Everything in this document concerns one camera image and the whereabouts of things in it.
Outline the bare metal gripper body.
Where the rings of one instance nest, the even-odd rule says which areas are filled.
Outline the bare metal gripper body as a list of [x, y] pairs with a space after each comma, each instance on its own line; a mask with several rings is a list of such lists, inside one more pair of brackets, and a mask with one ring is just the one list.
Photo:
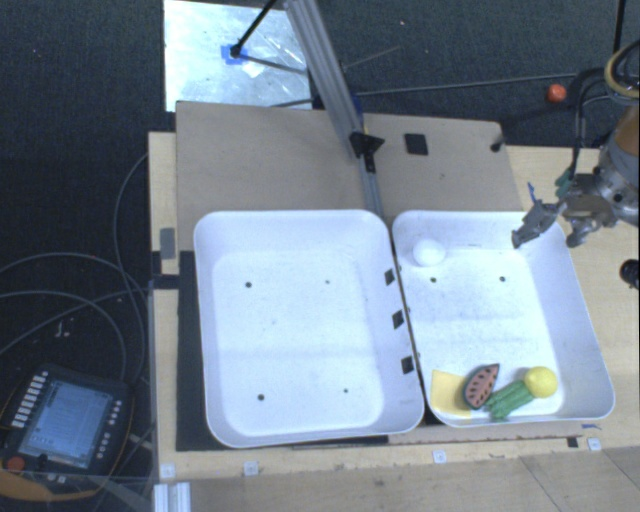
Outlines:
[[638, 190], [616, 172], [577, 174], [564, 197], [562, 216], [575, 228], [638, 227]]

